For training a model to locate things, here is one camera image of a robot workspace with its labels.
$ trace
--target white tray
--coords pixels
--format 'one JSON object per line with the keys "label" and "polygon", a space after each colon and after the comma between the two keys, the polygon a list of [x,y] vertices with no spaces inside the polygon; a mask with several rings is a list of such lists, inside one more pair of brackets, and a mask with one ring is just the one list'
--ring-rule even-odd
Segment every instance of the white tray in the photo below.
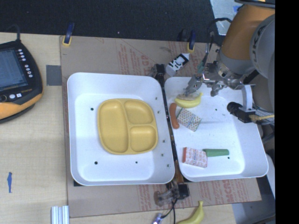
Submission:
{"label": "white tray", "polygon": [[[168,107],[178,94],[184,93],[189,77],[172,77],[165,82]],[[264,176],[268,162],[257,125],[243,123],[227,111],[231,101],[242,104],[242,92],[225,88],[219,95],[210,96],[211,88],[202,84],[197,93],[202,92],[199,106],[188,109],[202,118],[198,129],[193,132],[180,126],[173,129],[178,162],[182,175],[192,181],[211,181]],[[208,157],[206,168],[199,168],[182,162],[183,148],[228,149],[229,156]]]}
{"label": "white tray", "polygon": [[[75,73],[67,82],[71,174],[82,185],[158,184],[174,177],[171,140],[161,86],[145,76]],[[156,118],[158,144],[143,154],[115,155],[100,143],[98,106],[107,99],[148,103]]]}

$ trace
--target gray tape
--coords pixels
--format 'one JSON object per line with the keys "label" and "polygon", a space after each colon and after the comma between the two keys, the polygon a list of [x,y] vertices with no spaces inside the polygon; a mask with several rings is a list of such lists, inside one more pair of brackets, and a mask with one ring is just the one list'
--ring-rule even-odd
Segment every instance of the gray tape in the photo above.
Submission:
{"label": "gray tape", "polygon": [[46,65],[47,85],[61,85],[61,66],[60,65]]}

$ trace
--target yellow banana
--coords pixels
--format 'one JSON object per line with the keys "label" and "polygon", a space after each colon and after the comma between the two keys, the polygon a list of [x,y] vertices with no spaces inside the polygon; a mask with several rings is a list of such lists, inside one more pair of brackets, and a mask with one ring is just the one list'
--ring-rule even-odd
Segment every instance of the yellow banana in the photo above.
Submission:
{"label": "yellow banana", "polygon": [[181,99],[178,97],[176,97],[174,99],[174,102],[182,107],[182,108],[193,108],[193,107],[196,107],[200,104],[201,102],[201,96],[202,96],[202,93],[200,93],[197,97],[195,97],[193,100],[186,100],[186,99]]}
{"label": "yellow banana", "polygon": [[189,219],[183,220],[178,224],[200,224],[201,221],[204,219],[205,213],[202,208],[203,201],[199,201],[199,206],[196,209],[195,213]]}

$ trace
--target wooden table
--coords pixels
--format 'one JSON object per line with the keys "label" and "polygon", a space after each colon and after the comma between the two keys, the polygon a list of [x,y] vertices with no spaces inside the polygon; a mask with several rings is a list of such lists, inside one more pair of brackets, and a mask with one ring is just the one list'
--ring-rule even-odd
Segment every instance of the wooden table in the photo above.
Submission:
{"label": "wooden table", "polygon": [[[15,39],[15,33],[0,33],[0,43]],[[59,36],[21,34],[21,40],[40,68],[44,95],[31,111],[0,124],[0,223],[50,224],[51,207],[68,204],[62,88],[46,85],[46,65],[61,65]],[[194,210],[176,209],[176,221],[188,218]],[[235,224],[230,204],[206,206],[204,212],[202,224]],[[151,224],[157,213],[70,218],[70,223]],[[163,220],[163,224],[171,223],[173,214]]]}

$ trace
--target green object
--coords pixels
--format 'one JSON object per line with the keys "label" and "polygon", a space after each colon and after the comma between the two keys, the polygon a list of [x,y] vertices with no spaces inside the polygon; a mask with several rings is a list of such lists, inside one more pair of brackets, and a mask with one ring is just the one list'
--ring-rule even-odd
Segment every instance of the green object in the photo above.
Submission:
{"label": "green object", "polygon": [[204,70],[205,64],[201,61],[199,65],[197,65],[197,73],[202,73]]}
{"label": "green object", "polygon": [[229,155],[228,149],[212,149],[212,148],[205,148],[203,151],[206,152],[207,157],[216,157],[216,156],[226,156]]}

